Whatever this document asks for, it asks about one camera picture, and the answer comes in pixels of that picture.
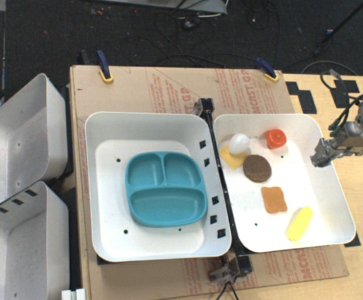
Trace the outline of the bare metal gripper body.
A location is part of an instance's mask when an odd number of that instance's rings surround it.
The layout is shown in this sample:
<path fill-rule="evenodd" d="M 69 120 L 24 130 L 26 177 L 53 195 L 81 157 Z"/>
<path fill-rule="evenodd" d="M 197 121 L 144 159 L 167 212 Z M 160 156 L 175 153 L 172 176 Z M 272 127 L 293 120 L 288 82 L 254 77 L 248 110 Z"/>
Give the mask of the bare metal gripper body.
<path fill-rule="evenodd" d="M 363 122 L 356 120 L 338 127 L 331 146 L 339 151 L 340 155 L 363 155 Z"/>

